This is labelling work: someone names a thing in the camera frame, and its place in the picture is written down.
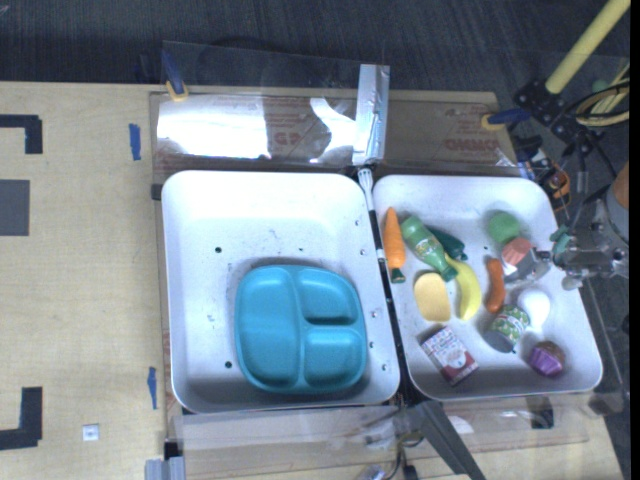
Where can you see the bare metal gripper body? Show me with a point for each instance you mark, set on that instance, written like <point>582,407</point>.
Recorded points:
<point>595,255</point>

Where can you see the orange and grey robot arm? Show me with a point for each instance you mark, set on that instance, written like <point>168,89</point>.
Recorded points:
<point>620,208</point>

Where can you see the grey carton with orange top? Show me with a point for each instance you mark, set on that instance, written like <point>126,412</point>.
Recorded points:
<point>517,255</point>

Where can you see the white egg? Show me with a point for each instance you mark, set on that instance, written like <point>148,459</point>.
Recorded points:
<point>535,307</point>

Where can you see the orange sausage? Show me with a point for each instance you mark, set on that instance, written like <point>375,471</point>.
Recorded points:
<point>496,285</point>

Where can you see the green and white can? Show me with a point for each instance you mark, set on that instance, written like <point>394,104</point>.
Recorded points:
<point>510,325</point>

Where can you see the purple cupcake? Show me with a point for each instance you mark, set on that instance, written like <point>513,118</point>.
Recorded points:
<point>546,360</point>

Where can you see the yellow banana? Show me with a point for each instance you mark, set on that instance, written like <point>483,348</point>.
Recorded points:
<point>470,288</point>

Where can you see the dark green vegetable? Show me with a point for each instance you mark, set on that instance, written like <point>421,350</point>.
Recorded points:
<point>452,243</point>

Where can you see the white plastic tray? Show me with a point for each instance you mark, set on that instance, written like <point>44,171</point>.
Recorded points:
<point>200,288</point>
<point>450,198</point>

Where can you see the yellow bread slice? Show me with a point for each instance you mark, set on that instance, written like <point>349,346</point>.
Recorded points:
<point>432,298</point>

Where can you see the green plastic bottle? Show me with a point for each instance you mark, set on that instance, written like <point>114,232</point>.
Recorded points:
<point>425,245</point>

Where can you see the red and white carton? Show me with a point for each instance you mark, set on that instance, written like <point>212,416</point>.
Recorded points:
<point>450,355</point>

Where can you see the orange carrot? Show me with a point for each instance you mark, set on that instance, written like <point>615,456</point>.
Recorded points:
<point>393,240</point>

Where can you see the yellow padded pole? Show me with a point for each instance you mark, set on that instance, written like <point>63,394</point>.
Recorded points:
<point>590,35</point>

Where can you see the blue divided plate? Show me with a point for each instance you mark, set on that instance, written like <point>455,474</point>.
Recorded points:
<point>270,328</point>

